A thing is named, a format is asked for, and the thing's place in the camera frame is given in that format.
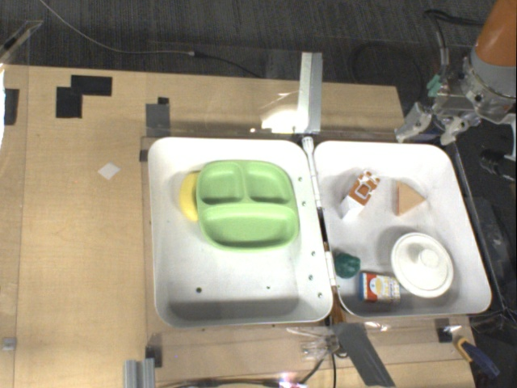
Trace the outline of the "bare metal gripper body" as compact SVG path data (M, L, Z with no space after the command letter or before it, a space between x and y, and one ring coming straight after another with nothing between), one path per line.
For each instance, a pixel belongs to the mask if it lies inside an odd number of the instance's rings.
M438 116L458 116L470 125L487 120L509 124L516 102L516 68L491 65L480 59L465 59L461 75L449 78L435 98Z

